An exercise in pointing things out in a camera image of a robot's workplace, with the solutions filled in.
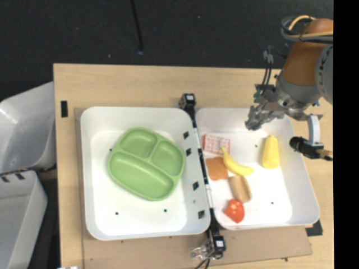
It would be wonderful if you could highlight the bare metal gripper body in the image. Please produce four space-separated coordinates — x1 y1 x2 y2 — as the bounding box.
254 93 312 120

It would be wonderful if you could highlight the yellow bottle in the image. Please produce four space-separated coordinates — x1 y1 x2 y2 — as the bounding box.
261 134 280 169

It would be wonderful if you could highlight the red and white packet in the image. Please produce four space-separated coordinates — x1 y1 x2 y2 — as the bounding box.
201 133 231 155

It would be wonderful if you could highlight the yellow banana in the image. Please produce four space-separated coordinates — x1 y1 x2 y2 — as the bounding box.
221 146 255 177

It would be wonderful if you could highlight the orange bread slice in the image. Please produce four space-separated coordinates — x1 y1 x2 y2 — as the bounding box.
205 156 229 182

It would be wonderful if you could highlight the thin black and white rod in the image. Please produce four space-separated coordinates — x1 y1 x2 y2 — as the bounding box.
188 106 220 236

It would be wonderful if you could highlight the tan hot dog bun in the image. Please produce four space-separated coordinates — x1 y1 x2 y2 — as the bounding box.
228 175 252 203

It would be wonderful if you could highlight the white plastic tray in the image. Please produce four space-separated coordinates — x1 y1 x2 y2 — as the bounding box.
195 106 321 231
80 106 212 242

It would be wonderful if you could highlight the green divided plate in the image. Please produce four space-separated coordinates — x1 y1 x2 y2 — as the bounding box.
107 127 187 202

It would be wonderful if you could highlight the black cylinder on white bracket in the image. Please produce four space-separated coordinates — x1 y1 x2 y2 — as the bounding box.
289 113 326 160

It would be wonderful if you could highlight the black block with thin wires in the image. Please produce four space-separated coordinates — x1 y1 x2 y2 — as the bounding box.
209 235 227 254
178 92 197 109

